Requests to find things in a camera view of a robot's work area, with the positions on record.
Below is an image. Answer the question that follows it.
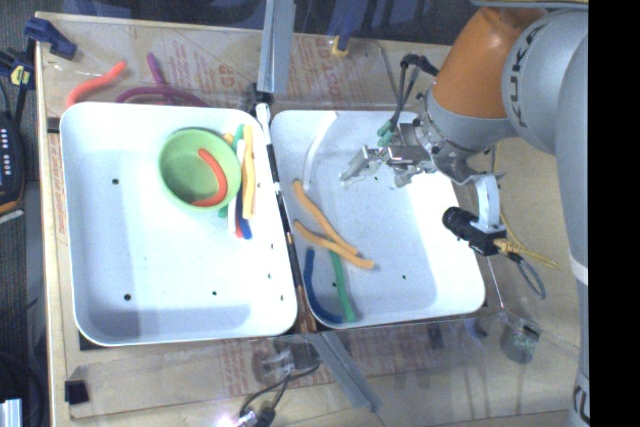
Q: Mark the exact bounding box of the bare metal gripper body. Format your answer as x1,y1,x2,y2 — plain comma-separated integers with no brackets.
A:
383,121,482,189

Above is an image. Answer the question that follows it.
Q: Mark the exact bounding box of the orange foam stick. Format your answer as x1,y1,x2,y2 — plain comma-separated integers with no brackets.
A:
292,179,359,257
293,219,376,271

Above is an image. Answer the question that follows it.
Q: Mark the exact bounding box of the white plastic tray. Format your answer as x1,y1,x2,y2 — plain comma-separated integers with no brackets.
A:
269,109,487,331
59,101,299,348

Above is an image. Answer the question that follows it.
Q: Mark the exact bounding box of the yellow foam stick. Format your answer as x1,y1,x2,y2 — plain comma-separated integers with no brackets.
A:
241,124,258,220

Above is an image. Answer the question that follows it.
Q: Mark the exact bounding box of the green foam stick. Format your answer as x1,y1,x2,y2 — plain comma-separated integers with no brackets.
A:
217,124,246,219
327,249,358,323

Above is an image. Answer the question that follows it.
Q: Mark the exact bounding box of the blue foam stick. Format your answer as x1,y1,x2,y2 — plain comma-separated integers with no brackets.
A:
234,192,254,241
302,247,344,325

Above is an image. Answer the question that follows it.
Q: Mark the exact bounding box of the red foam stick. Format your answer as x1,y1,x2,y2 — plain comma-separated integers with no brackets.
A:
191,147,229,208

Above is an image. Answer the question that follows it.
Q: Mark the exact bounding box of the green bowl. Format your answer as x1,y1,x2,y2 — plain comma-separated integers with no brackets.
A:
158,127,243,214

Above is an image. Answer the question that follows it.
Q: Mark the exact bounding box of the brown cardboard board red print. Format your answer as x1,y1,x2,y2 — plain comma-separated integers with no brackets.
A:
34,11,582,422

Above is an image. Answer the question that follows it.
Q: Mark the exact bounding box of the purple foam stick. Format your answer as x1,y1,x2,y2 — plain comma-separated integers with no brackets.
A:
115,52,210,108

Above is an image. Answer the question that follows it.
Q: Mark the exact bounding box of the orange-red foam stick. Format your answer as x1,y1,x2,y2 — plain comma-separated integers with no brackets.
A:
65,60,128,109

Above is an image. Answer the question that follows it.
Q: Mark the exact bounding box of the black cylinder on white bracket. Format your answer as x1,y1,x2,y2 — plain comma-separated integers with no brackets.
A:
441,172,508,257

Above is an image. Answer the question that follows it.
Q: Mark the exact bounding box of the black block with thin wires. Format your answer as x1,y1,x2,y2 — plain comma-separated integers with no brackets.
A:
285,340,322,369

